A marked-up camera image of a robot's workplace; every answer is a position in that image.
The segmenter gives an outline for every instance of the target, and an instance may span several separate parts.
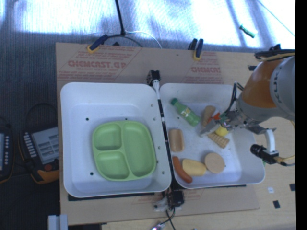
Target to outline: cardboard sheet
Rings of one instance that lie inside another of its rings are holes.
[[[222,70],[215,52],[193,60],[193,51],[123,46],[100,46],[89,54],[87,45],[57,43],[57,91],[60,151],[61,214],[69,225],[148,219],[164,216],[153,203],[161,194],[70,201],[63,185],[62,129],[59,93],[68,82],[145,83],[150,70],[159,70],[164,83],[223,84]],[[252,185],[184,190],[185,203],[177,215],[194,215],[258,209]]]

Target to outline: round cookie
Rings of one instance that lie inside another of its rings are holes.
[[[224,159],[215,152],[210,152],[206,155],[204,163],[209,171],[218,174],[225,168]]]

